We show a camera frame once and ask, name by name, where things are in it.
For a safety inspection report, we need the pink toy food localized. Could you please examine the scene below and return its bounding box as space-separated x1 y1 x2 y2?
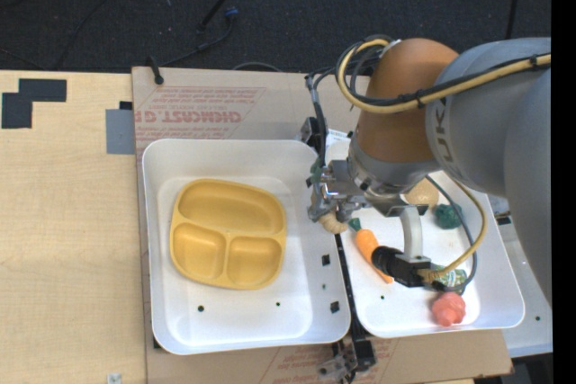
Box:
431 291 467 328

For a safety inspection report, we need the white plastic tray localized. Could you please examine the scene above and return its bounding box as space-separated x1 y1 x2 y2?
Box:
324 133 527 339
141 138 353 356

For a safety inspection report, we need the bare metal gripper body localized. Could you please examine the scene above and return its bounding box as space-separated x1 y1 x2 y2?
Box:
313 159 410 216

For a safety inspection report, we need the beige round biscuit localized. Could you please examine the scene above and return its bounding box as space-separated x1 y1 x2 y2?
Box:
402 178 440 209

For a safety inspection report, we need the beige toy bread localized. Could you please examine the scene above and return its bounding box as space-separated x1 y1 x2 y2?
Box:
317 213 350 235

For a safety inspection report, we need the orange carrot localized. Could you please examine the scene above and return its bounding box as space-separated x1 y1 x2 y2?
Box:
348 218 395 285

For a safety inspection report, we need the black cylinder on white bracket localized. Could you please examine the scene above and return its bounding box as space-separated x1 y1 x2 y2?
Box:
370 204 434 289

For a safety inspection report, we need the green patterned packet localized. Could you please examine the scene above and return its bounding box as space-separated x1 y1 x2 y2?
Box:
431 268 467 296

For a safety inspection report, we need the yellow divided plate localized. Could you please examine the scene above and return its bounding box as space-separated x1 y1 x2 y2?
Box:
169 177 289 291

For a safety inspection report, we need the green broccoli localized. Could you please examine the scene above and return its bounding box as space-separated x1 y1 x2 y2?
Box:
433 202 464 232

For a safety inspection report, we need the brown cardboard board red print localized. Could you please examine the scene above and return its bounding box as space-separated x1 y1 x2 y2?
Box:
130 66 515 384

